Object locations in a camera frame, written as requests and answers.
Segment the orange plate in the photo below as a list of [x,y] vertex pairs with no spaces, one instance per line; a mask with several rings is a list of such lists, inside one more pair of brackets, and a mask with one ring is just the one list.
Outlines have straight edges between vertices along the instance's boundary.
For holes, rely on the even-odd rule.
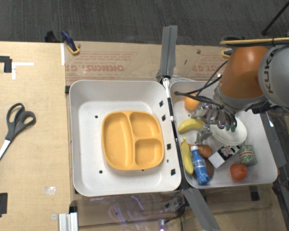
[[143,111],[115,111],[102,124],[102,146],[107,163],[121,170],[156,167],[164,158],[158,120]]

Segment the tomato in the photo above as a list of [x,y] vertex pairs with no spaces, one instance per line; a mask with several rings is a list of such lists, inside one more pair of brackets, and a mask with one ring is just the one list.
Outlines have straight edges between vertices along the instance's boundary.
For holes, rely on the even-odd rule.
[[244,164],[232,164],[230,166],[231,178],[235,181],[243,180],[247,175],[247,166]]

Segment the scissors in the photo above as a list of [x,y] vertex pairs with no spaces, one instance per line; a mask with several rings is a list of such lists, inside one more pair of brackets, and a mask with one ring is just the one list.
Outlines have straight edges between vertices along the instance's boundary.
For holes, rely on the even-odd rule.
[[[20,107],[19,110],[16,112],[14,121],[10,122],[11,114],[17,107]],[[30,121],[25,123],[27,118],[31,118]],[[6,122],[8,125],[8,133],[5,137],[5,141],[0,149],[0,160],[3,154],[8,149],[11,142],[15,139],[15,137],[23,131],[25,128],[28,128],[36,123],[36,117],[33,112],[25,111],[25,107],[22,103],[14,104],[8,111],[6,115]]]

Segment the scissors handle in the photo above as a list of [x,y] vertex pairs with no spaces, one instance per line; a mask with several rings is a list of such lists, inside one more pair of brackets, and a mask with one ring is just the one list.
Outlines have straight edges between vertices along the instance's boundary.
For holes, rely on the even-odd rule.
[[[25,123],[25,120],[27,118],[32,118],[29,122]],[[16,137],[17,134],[19,134],[22,130],[24,130],[27,127],[30,127],[36,123],[37,119],[35,117],[35,114],[31,111],[24,111],[20,115],[20,120],[19,123],[15,127],[14,131],[14,138]]]
[[[13,110],[20,106],[20,109],[15,114],[14,120],[10,122],[10,116]],[[32,118],[29,122],[25,123],[27,118]],[[36,117],[33,112],[25,111],[25,107],[22,103],[14,104],[8,111],[6,115],[6,122],[8,125],[8,133],[5,137],[6,140],[12,141],[15,136],[20,133],[23,129],[34,125],[36,123]]]

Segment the banana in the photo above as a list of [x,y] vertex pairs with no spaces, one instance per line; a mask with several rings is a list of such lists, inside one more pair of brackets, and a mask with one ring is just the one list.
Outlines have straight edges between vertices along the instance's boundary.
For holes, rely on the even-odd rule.
[[188,174],[192,175],[194,172],[194,166],[192,162],[191,152],[188,143],[186,142],[186,137],[183,137],[183,142],[181,143],[181,153],[184,169]]
[[202,120],[199,119],[187,119],[183,121],[178,128],[179,133],[185,133],[191,129],[199,130],[202,126],[204,126],[205,123]]

